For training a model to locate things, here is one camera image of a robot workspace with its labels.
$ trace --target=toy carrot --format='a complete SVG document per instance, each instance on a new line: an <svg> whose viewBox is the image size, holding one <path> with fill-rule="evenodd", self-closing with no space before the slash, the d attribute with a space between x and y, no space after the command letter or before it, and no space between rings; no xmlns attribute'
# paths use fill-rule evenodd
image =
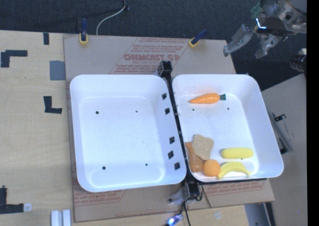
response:
<svg viewBox="0 0 319 226"><path fill-rule="evenodd" d="M218 95L217 93L209 93L190 100L191 104L213 104L219 100L226 100L226 95Z"/></svg>

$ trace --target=white cable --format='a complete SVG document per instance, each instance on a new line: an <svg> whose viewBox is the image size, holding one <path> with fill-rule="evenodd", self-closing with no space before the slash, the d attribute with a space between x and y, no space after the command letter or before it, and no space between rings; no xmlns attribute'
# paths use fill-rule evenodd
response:
<svg viewBox="0 0 319 226"><path fill-rule="evenodd" d="M124 9L125 9L125 7L126 7L126 2L125 2L125 0L123 0L123 2L124 2L124 6L123 6L117 13L115 13L115 14L113 14L113 15L111 15L111 16L106 17L105 19L103 19L103 20L98 24L98 26L97 26L97 28L96 28L96 35L99 35L100 25L101 25L104 21L106 21L106 20L108 20L109 18L112 18L112 17L114 17L114 16L120 14L122 11L124 11Z"/></svg>

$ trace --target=orange fruit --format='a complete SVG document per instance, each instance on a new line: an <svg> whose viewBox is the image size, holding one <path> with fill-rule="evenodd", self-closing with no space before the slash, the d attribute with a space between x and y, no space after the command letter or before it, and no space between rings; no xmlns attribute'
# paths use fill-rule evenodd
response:
<svg viewBox="0 0 319 226"><path fill-rule="evenodd" d="M203 170L206 176L217 176L220 171L220 165L216 160L206 160L203 166Z"/></svg>

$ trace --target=cardboard sheet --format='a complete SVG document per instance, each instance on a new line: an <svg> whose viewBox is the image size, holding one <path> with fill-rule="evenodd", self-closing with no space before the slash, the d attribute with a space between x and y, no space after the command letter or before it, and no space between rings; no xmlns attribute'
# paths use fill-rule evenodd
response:
<svg viewBox="0 0 319 226"><path fill-rule="evenodd" d="M92 221L179 211L168 205L167 196L180 184L103 193L89 193L77 182L69 85L80 74L153 74L162 60L173 65L172 77L179 74L235 74L231 57L224 57L223 40L201 40L191 48L188 39L89 36L87 45L78 35L64 36L64 56L73 178L75 221ZM188 208L207 209L274 200L269 180L219 183L203 186L201 201Z"/></svg>

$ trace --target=yellow corn cob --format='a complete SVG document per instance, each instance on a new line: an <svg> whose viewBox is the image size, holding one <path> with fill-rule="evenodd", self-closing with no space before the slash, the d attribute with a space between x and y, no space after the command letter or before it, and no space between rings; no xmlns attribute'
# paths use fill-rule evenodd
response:
<svg viewBox="0 0 319 226"><path fill-rule="evenodd" d="M244 164L237 161L236 162L231 161L231 162L226 162L220 166L220 171L217 177L222 178L224 175L226 175L229 172L242 172L247 175L250 174L250 172L245 168Z"/></svg>
<svg viewBox="0 0 319 226"><path fill-rule="evenodd" d="M250 148L226 148L221 152L224 159L245 159L251 158L253 155L254 152Z"/></svg>

